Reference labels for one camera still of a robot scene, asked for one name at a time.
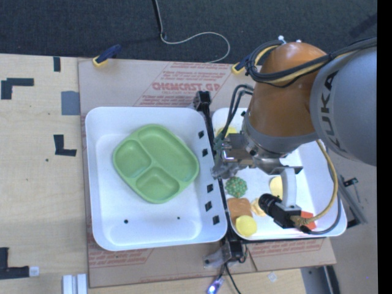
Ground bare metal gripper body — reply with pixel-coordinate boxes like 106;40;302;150
220;132;289;175

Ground green grapes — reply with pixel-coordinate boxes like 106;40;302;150
224;176;249;200

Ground thin black rod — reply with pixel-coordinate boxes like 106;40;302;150
200;107;231;242

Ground yellow banana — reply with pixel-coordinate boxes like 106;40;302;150
216;126;238;138

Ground brown bread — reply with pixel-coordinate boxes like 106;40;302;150
227;197;254;224

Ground beige biscuit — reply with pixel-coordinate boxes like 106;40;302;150
250;197;268;217

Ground yellow round slice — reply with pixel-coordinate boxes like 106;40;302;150
268;176;284;199

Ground yellow round block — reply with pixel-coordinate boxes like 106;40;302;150
235;215;258;238

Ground green divided plate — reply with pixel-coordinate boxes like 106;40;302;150
111;123;201;205

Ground white plastic tray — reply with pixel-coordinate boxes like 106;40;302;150
211;107;348;242
85;106;228;252

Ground orange cube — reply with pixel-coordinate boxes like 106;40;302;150
298;211;317;231

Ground brown cardboard board red print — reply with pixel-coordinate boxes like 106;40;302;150
77;58;337;289

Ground black cylinder on white bracket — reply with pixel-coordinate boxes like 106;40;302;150
258;165;303;230

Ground black block with thin wires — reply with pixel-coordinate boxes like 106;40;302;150
225;236;246;260
194;90;213;112

